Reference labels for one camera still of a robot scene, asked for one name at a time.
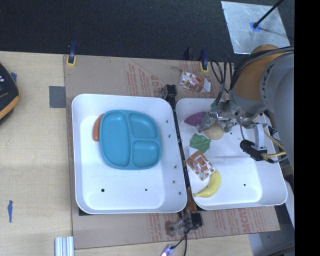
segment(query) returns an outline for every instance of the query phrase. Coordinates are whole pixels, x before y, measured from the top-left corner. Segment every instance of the round tan toy food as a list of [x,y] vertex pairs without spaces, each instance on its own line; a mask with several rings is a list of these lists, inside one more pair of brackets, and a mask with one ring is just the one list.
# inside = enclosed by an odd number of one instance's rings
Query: round tan toy food
[[224,129],[218,121],[215,121],[212,126],[204,130],[204,134],[211,140],[220,140],[224,135]]

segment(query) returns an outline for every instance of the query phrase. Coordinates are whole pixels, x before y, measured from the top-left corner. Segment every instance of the yellow banana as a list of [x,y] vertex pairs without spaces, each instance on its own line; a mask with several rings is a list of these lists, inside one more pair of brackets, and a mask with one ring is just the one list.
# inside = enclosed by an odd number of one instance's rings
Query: yellow banana
[[208,185],[198,193],[193,193],[194,197],[203,197],[209,198],[214,193],[217,192],[221,184],[221,176],[220,173],[216,170],[214,173],[210,175],[210,181]]

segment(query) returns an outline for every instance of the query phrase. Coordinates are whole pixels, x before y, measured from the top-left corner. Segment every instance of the blue plate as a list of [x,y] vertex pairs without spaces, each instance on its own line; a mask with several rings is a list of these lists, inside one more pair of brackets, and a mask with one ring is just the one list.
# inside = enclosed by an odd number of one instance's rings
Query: blue plate
[[152,117],[137,111],[106,112],[100,122],[99,144],[104,160],[117,169],[150,169],[161,159],[159,128]]

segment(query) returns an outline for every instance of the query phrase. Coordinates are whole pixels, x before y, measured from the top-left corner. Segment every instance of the wooden table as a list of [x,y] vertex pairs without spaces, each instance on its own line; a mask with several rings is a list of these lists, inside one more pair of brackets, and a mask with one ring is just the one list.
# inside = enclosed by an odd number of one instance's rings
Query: wooden table
[[[17,74],[21,93],[0,125],[0,255],[53,256],[55,238],[73,235],[66,109],[50,108],[49,102],[49,87],[65,86],[63,55],[0,51],[0,63]],[[167,244],[82,249],[74,255],[158,256]],[[174,255],[183,253],[182,242]],[[188,240],[186,255],[250,256],[252,251],[248,235],[235,235]]]

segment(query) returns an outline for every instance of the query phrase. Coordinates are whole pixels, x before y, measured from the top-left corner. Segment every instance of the brown cardboard sheet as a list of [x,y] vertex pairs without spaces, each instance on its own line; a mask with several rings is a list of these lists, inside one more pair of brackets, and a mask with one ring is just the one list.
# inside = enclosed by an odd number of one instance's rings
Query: brown cardboard sheet
[[[67,134],[71,187],[72,229],[75,249],[129,244],[176,241],[181,238],[166,234],[165,223],[179,220],[177,213],[148,214],[83,214],[75,198],[73,158],[72,100],[80,94],[129,95],[157,97],[166,85],[178,85],[183,71],[205,77],[210,92],[195,92],[176,87],[176,100],[182,98],[215,98],[220,84],[210,70],[201,72],[198,61],[122,58],[78,55],[74,66],[66,64]],[[203,226],[192,230],[188,238],[199,239],[280,230],[273,206],[201,211]]]

